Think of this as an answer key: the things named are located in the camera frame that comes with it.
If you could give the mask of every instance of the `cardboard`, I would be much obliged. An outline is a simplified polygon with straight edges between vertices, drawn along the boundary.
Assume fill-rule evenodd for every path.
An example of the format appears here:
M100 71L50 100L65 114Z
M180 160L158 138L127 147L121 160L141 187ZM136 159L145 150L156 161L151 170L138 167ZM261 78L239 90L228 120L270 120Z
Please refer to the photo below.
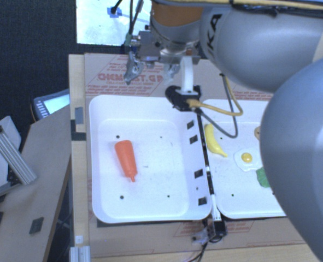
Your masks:
M85 81L84 91L82 86L71 84L71 97L76 102L71 106L72 118L74 117L74 109L88 110L92 98L100 94L163 97L168 85L180 85L180 77L177 77L177 75L173 82L165 85L162 81L162 66L156 64L153 70L143 71L142 75L132 81L130 86L126 86L122 75L126 70L127 56L123 55L85 54L85 56L72 56L69 60L70 67L80 67L79 70L71 70L75 77L73 81L71 79L71 82ZM202 88L203 96L201 100L225 98L219 71L208 60L201 60L198 65L194 66L194 74L195 84L200 84ZM268 93L249 90L233 82L231 82L231 85L237 99L269 100L272 96ZM72 154L73 156L80 156L81 161L87 155L87 190L83 189L82 192L87 193L88 198L89 239L87 241L86 235L83 235L83 241L88 242L91 246L91 256L99 258L199 250L200 246L192 243L192 237L203 229L201 221L109 225L97 220L92 212L91 149L88 135L90 129L87 112L85 118L85 123L80 127L81 129L84 126L86 127L87 152L73 151ZM74 197L78 193L79 191L74 190ZM81 213L83 213L82 218L85 218L86 212L81 211ZM219 243L209 244L209 249L304 243L287 218L229 221L226 225L227 236ZM75 236L84 234L84 232L86 230L80 229L80 233L75 232ZM76 245L81 246L83 241L77 242Z

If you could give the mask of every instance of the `toy banana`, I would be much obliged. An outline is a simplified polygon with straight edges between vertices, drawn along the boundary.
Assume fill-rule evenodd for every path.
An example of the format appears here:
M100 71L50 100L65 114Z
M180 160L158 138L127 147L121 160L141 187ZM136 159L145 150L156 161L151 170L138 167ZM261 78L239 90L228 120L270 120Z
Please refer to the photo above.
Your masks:
M214 126L212 124L207 124L205 126L205 139L206 145L210 152L220 154L223 157L227 157L228 154L225 153L222 147L218 144L214 136Z

